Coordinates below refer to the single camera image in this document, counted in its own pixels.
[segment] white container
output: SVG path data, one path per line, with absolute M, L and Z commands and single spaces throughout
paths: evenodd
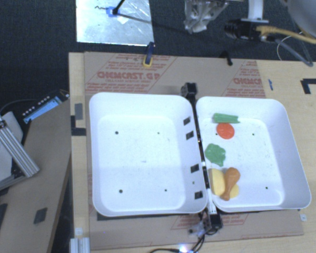
M 226 212 L 299 209 L 311 194 L 287 113 L 268 99 L 204 97 L 197 114 L 205 150 L 226 150 L 240 193 L 212 195 Z M 214 113 L 237 115 L 235 136 L 215 135 Z M 191 104 L 181 96 L 99 93 L 90 100 L 93 203 L 105 216 L 197 213 L 207 203 Z

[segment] metal plate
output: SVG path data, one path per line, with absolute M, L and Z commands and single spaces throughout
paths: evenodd
M 154 42 L 149 0 L 125 0 L 118 15 L 108 14 L 121 0 L 76 0 L 77 41 L 147 46 Z

